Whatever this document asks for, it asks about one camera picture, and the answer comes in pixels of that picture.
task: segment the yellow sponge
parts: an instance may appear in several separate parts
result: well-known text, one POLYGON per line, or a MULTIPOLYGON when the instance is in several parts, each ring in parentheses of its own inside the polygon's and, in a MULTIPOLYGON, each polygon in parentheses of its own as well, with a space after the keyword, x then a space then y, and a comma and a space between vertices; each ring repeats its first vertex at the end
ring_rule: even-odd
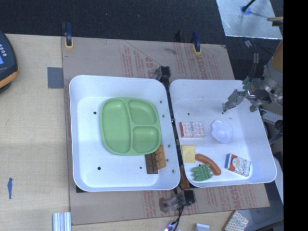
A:
POLYGON ((184 163, 194 163, 196 161, 195 145, 181 145, 184 163))

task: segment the wooden table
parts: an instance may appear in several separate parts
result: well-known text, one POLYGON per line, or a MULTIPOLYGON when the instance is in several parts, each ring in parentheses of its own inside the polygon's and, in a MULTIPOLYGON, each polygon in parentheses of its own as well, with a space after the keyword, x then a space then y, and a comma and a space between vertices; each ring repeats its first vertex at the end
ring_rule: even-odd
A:
MULTIPOLYGON (((49 89, 48 67, 62 67, 61 37, 7 35, 20 73, 0 94, 0 230, 51 231, 52 215, 70 211, 63 89, 49 89), (12 199, 8 181, 13 179, 12 199)), ((219 231, 232 212, 182 216, 219 231)), ((159 231, 171 218, 73 226, 74 231, 159 231)))

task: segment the cardboard sheet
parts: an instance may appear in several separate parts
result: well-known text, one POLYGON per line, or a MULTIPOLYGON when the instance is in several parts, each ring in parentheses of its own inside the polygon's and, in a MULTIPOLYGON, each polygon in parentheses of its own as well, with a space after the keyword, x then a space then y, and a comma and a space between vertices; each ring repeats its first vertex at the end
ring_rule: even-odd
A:
MULTIPOLYGON (((152 42, 98 38, 74 38, 66 49, 62 39, 64 101, 69 167, 69 191, 73 225, 177 216, 164 213, 159 200, 173 191, 82 192, 73 179, 69 107, 69 82, 77 75, 152 78, 159 66, 169 66, 170 80, 234 79, 227 50, 202 44, 196 56, 190 43, 152 42)), ((268 207, 264 184, 195 188, 196 203, 183 215, 268 207)))

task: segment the toy sausage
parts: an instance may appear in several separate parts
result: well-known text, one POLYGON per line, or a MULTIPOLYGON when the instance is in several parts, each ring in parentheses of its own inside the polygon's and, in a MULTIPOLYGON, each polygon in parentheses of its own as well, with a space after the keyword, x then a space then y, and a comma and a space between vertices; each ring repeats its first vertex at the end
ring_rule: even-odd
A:
POLYGON ((211 158, 204 156, 202 154, 196 154, 196 160, 200 161, 204 164, 210 165, 210 168, 213 171, 214 175, 220 175, 221 174, 220 168, 217 166, 217 164, 211 158))

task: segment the silver metal sheet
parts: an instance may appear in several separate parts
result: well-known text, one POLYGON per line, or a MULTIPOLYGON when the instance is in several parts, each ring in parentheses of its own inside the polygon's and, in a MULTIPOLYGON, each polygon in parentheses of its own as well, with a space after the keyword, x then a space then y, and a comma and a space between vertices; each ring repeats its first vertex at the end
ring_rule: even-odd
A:
POLYGON ((282 39, 278 26, 268 18, 275 17, 270 0, 255 0, 246 12, 241 8, 251 0, 216 0, 226 36, 282 39))

